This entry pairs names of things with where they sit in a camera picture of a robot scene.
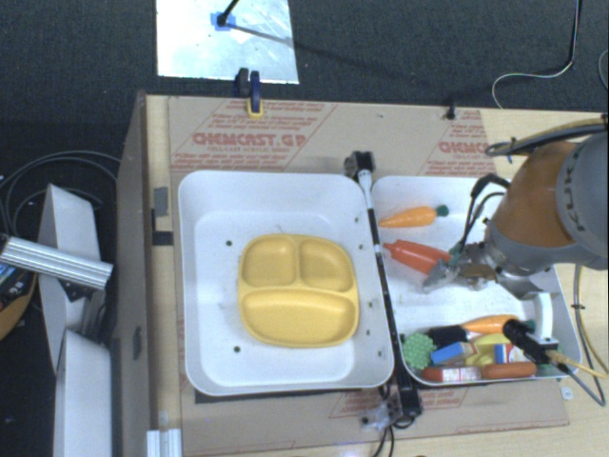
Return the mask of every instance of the white cable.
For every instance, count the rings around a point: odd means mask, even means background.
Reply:
[[[503,109],[503,107],[501,106],[501,103],[499,103],[499,99],[497,98],[495,88],[497,87],[497,84],[505,78],[520,76],[520,77],[524,77],[524,78],[541,78],[541,79],[547,80],[547,79],[552,79],[552,78],[558,78],[559,76],[562,76],[563,74],[565,74],[569,69],[571,69],[571,67],[575,63],[575,46],[578,42],[579,28],[580,28],[580,0],[575,0],[575,17],[574,17],[574,22],[573,22],[573,37],[572,37],[572,42],[571,42],[571,56],[569,57],[569,62],[565,65],[565,67],[562,70],[560,70],[556,73],[553,73],[553,74],[509,72],[509,73],[504,74],[503,76],[500,76],[493,82],[493,88],[491,89],[491,92],[493,94],[493,100],[495,101],[495,105],[497,105],[500,109]]]
[[[605,86],[605,89],[609,89],[609,88],[607,87],[607,77],[602,72],[602,58],[607,55],[607,52],[609,52],[609,50],[604,50],[599,56],[599,76],[600,76],[600,81],[602,81],[602,84]]]

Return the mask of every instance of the clamp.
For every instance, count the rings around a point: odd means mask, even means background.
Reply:
[[[265,113],[262,101],[262,85],[260,73],[247,68],[239,69],[232,86],[232,94],[238,98],[247,98],[247,115],[252,119],[259,119]]]

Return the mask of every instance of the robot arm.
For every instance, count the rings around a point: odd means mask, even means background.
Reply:
[[[487,225],[494,264],[528,275],[554,264],[607,269],[607,132],[535,149]]]
[[[566,140],[582,135],[589,137],[578,144]],[[494,279],[521,298],[535,291],[529,276],[555,264],[607,269],[606,117],[494,145],[487,153],[526,153],[528,158],[510,184],[490,178],[506,192],[487,223],[484,241],[465,244],[466,227],[451,250],[453,258],[439,262],[424,290],[455,278],[475,288]],[[472,208],[488,181],[482,178],[474,187]]]

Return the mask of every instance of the black cable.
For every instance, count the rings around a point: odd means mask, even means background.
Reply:
[[[604,133],[606,131],[607,128],[605,124],[601,122],[597,124],[577,125],[574,127],[566,127],[564,129],[556,129],[549,132],[531,135],[530,137],[526,137],[519,141],[514,139],[512,142],[498,142],[486,148],[484,153],[490,157],[525,154],[551,142],[576,139],[578,137],[584,137],[586,135],[596,133]]]
[[[397,428],[398,430],[406,430],[407,428],[412,427],[414,423],[414,418],[403,416],[394,422],[393,428]]]
[[[65,191],[69,191],[70,193],[74,193],[88,201],[93,201],[95,203],[97,203],[96,207],[93,207],[93,210],[97,210],[99,209],[102,205],[104,205],[104,202],[102,200],[100,200],[97,196],[88,193],[86,191],[82,191],[81,189],[78,188],[63,188]],[[46,189],[39,189],[38,191],[36,191],[35,193],[31,194],[30,196],[28,196],[25,200],[23,200],[19,206],[15,209],[14,214],[12,215],[12,219],[11,219],[11,224],[13,227],[13,231],[14,231],[14,235],[16,235],[17,237],[21,237],[20,233],[19,233],[19,228],[17,228],[17,221],[19,220],[19,215],[21,214],[21,210],[26,206],[27,203],[29,203],[30,201],[32,201],[34,198],[36,198],[36,196],[40,196],[43,195],[47,192]]]
[[[389,399],[389,395],[391,393],[390,387],[388,383],[385,383],[382,386],[379,386],[379,394],[383,398],[383,401],[387,401]]]
[[[496,87],[497,87],[497,84],[501,80],[503,80],[505,78],[509,78],[509,77],[515,77],[515,76],[525,77],[525,78],[553,79],[553,78],[558,78],[559,76],[562,76],[563,74],[565,74],[568,70],[570,70],[573,67],[573,65],[575,64],[575,48],[576,48],[576,44],[578,42],[582,4],[583,4],[583,0],[575,1],[575,10],[574,10],[574,16],[573,16],[573,29],[571,32],[571,43],[570,43],[570,47],[569,47],[569,58],[568,58],[567,62],[565,63],[565,65],[563,66],[562,70],[555,72],[553,74],[538,74],[538,73],[531,73],[531,72],[509,72],[507,74],[504,74],[503,76],[500,76],[493,82],[493,86],[491,87],[491,94],[493,95],[493,100],[495,101],[495,104],[500,109],[502,109],[503,107],[501,106],[499,99],[497,98]]]
[[[38,158],[34,161],[31,161],[31,162],[25,164],[23,167],[19,168],[17,171],[12,173],[10,176],[5,178],[0,183],[0,189],[2,189],[3,187],[6,187],[6,186],[9,187],[7,190],[7,193],[6,193],[6,199],[5,199],[4,203],[2,203],[0,201],[0,210],[2,210],[1,216],[2,216],[3,223],[4,223],[4,229],[6,232],[16,235],[14,224],[12,223],[11,217],[10,217],[10,198],[12,196],[12,193],[13,193],[17,183],[26,174],[28,174],[30,171],[32,171],[34,169],[37,169],[41,166],[48,165],[48,164],[73,162],[73,163],[79,164],[81,166],[89,166],[94,169],[98,169],[99,171],[104,173],[109,179],[111,179],[113,183],[116,182],[116,176],[109,169],[107,169],[104,166],[100,165],[99,163],[96,163],[89,159],[85,159],[82,157],[76,157],[73,155],[75,153],[82,154],[82,155],[91,155],[94,157],[102,157],[105,159],[111,159],[114,161],[118,161],[118,159],[114,158],[113,156],[109,156],[102,152],[77,150],[77,151],[67,151],[67,152],[49,154],[47,156],[43,156],[41,158]]]
[[[578,383],[580,385],[580,387],[586,391],[586,393],[588,393],[588,396],[590,396],[594,401],[596,401],[599,406],[601,407],[605,407],[606,406],[606,402],[605,402],[605,396],[604,393],[602,392],[602,390],[600,391],[600,397],[598,397],[594,392],[592,392],[592,389],[590,389],[576,374],[575,372],[573,372],[570,368],[568,368],[565,364],[558,364],[557,368],[560,369],[562,372],[564,372],[565,374],[567,374],[568,376],[571,376],[571,379],[573,379],[576,383]]]
[[[605,87],[605,89],[609,89],[609,86],[607,85],[607,76],[602,71],[602,60],[607,56],[607,53],[609,53],[609,50],[604,50],[600,54],[599,61],[597,62],[597,67],[599,69],[599,78],[600,78],[602,85]]]
[[[101,316],[102,316],[102,309],[104,310],[104,313],[106,313],[106,308],[108,307],[108,302],[105,302],[104,304],[102,304],[102,306],[100,306],[97,310],[97,315],[95,315],[95,325],[93,326],[93,329],[97,330],[99,328],[100,322],[102,320]]]
[[[372,455],[372,457],[379,457],[381,455],[381,452],[383,452],[384,443],[387,440],[387,434],[389,434],[390,443],[389,443],[389,453],[387,454],[386,457],[391,457],[393,455],[393,447],[395,446],[395,443],[396,443],[396,437],[393,432],[393,427],[389,426],[383,431],[383,437],[381,438],[381,442],[379,443],[379,446],[377,447],[377,449],[374,452],[374,454]]]
[[[575,275],[573,281],[573,308],[575,309],[575,322],[576,327],[578,328],[578,334],[580,336],[581,346],[583,347],[583,352],[586,356],[586,360],[588,361],[588,367],[594,370],[594,361],[592,360],[592,356],[590,355],[590,349],[588,347],[588,338],[586,337],[583,331],[583,323],[581,321],[581,310],[583,306],[580,304],[580,276],[581,276],[581,265],[577,264],[575,266]],[[578,383],[584,391],[590,395],[590,397],[596,401],[600,406],[604,407],[606,405],[605,394],[602,391],[602,387],[600,386],[600,380],[597,376],[592,376],[594,382],[597,386],[597,390],[599,392],[599,396],[597,397],[592,390],[588,388],[582,380],[575,377],[575,374],[571,372],[569,374],[575,381]]]
[[[489,198],[492,198],[493,196],[498,196],[500,194],[504,194],[503,192],[493,192],[490,193],[488,195],[486,195],[480,205],[478,206],[478,212],[474,218],[472,218],[473,212],[474,212],[474,205],[476,204],[476,200],[478,199],[478,197],[480,196],[480,194],[482,193],[482,191],[490,184],[490,183],[494,183],[495,185],[499,185],[504,187],[505,189],[508,189],[510,184],[507,180],[499,177],[497,174],[487,174],[486,176],[483,176],[482,178],[480,178],[476,184],[474,185],[474,187],[472,188],[472,191],[470,193],[471,196],[471,201],[469,202],[469,208],[467,209],[467,215],[465,217],[465,227],[463,228],[463,236],[461,238],[461,240],[457,243],[457,245],[459,246],[459,252],[463,251],[463,248],[465,247],[465,243],[467,242],[467,236],[469,235],[469,232],[471,231],[471,229],[474,227],[476,218],[478,216],[480,216],[480,212],[481,212],[481,208],[484,205],[484,203],[486,203],[486,201]]]

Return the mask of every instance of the orange object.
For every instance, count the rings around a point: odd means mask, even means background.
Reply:
[[[482,379],[512,379],[515,377],[531,377],[537,372],[537,366],[532,362],[513,362],[510,364],[488,364],[482,366]]]
[[[381,220],[379,227],[424,227],[433,223],[437,216],[445,217],[446,215],[448,215],[446,205],[440,205],[436,209],[431,207],[415,207]]]
[[[491,315],[476,318],[462,324],[462,327],[468,331],[475,331],[484,335],[491,333],[503,333],[503,326],[508,320],[516,320],[514,315]]]
[[[446,262],[450,261],[448,252],[416,242],[397,240],[393,244],[383,244],[383,247],[391,252],[391,257],[396,261],[423,274],[429,274],[441,259]]]

